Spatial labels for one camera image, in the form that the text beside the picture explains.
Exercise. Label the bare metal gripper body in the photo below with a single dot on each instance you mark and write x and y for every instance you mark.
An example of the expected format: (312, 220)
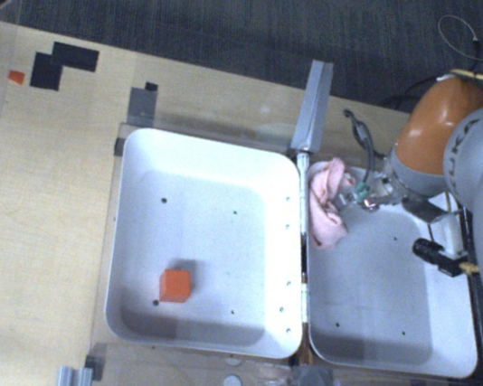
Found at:
(379, 193)

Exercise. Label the white plastic tray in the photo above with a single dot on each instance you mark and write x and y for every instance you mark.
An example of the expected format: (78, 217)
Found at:
(380, 293)
(215, 238)

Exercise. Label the orange cube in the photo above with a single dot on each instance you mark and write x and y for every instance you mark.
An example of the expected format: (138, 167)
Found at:
(175, 286)

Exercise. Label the pink cloth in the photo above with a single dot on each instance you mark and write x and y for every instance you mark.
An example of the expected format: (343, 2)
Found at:
(326, 222)

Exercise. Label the black cylinder on white bracket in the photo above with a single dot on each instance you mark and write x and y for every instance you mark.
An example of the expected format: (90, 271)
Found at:
(429, 251)

